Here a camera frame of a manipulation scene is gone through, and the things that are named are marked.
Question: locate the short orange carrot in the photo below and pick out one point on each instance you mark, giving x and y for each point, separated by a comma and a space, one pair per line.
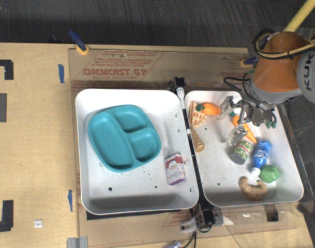
211, 109

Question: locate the white plastic tray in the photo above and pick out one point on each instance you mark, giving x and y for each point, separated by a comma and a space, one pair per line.
219, 169
136, 190

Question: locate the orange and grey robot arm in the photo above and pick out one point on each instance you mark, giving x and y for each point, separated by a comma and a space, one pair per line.
275, 68

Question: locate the pink and white carton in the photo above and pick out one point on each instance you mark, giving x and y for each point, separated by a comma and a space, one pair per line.
175, 169

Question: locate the blue bottle white cap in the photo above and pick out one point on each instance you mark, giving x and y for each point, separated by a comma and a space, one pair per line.
261, 155

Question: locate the brown cardboard board red print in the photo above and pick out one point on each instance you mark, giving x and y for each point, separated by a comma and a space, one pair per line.
116, 68

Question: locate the small white square block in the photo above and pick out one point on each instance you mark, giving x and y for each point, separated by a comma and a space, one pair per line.
38, 223

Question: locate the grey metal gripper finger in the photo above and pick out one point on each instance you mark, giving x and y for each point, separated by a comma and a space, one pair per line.
238, 136
225, 107

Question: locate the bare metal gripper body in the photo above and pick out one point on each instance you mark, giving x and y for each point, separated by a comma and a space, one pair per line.
258, 114

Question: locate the long orange carrot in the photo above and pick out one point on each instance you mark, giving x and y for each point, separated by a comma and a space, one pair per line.
250, 134

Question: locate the teal divided plate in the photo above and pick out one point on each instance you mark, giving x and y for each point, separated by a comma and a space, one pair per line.
113, 141

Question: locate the small green and red can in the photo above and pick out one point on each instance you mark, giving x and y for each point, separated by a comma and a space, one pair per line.
240, 152

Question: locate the thin black and white rod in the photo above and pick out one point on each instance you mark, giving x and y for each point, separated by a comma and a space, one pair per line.
191, 143

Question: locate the tan waffle cone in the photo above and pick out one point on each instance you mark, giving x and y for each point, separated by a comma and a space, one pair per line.
198, 142

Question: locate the brown toy croissant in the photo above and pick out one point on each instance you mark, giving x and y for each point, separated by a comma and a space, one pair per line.
253, 191

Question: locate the toy pizza slice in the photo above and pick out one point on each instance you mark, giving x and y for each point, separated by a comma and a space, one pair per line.
196, 116

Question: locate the green toy pepper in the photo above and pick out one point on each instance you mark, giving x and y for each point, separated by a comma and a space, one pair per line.
269, 174

